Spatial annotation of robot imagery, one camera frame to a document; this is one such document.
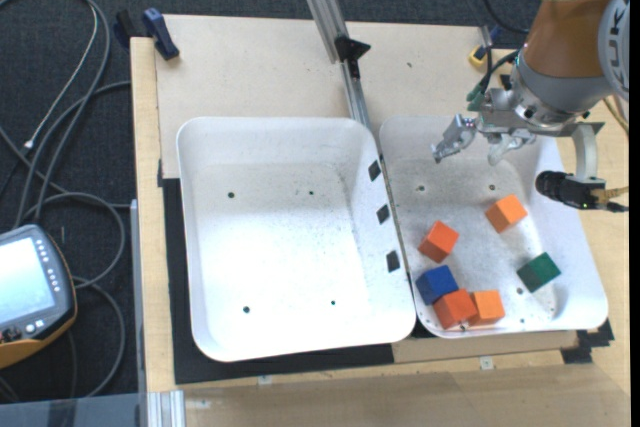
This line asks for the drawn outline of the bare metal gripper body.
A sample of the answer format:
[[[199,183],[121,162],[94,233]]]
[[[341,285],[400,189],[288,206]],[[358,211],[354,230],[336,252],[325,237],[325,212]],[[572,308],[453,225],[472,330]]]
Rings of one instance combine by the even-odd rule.
[[[474,96],[474,109],[475,127],[490,143],[530,143],[561,133],[560,112],[526,88],[488,88]]]

